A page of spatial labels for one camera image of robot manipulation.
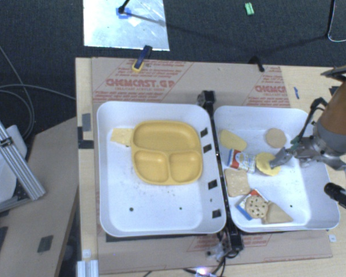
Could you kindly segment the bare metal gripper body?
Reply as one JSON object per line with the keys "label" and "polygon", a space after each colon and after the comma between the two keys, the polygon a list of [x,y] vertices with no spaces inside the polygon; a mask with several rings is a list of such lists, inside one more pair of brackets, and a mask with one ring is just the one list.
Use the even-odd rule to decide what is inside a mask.
{"label": "bare metal gripper body", "polygon": [[303,137],[292,145],[289,152],[303,162],[322,162],[334,170],[345,170],[346,162],[341,156],[346,154],[345,138],[329,138],[326,141],[320,136]]}

